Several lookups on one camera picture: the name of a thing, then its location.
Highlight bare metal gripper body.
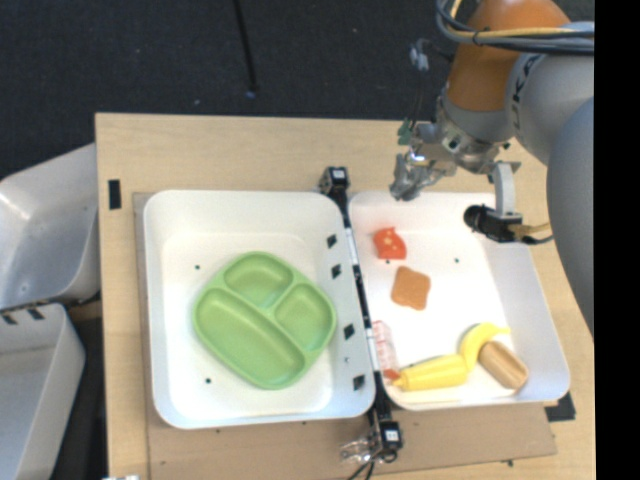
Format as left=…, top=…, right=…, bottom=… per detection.
left=408, top=120, right=511, bottom=177

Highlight red pizza slice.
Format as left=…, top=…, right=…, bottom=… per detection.
left=372, top=225, right=408, bottom=261

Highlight brown toast slice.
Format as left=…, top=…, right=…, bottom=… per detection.
left=390, top=265, right=433, bottom=312

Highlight white plastic tray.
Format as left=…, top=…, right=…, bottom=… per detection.
left=143, top=189, right=378, bottom=431
left=347, top=189, right=572, bottom=413

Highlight thin black and white rod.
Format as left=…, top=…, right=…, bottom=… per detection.
left=331, top=187, right=390, bottom=425

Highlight clear plastic bottle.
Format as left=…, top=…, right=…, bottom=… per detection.
left=371, top=319, right=401, bottom=375

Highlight yellow banana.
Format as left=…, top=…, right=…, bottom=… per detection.
left=458, top=321, right=512, bottom=370

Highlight green divided plate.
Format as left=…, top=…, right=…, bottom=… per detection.
left=191, top=250, right=338, bottom=391

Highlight tan bread roll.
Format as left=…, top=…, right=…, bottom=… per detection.
left=477, top=340, right=530, bottom=391

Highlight black block with thin wires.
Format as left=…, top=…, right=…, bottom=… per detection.
left=318, top=165, right=350, bottom=194
left=376, top=419, right=405, bottom=452

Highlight black cylinder on white bracket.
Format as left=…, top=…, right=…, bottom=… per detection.
left=463, top=160, right=524, bottom=244

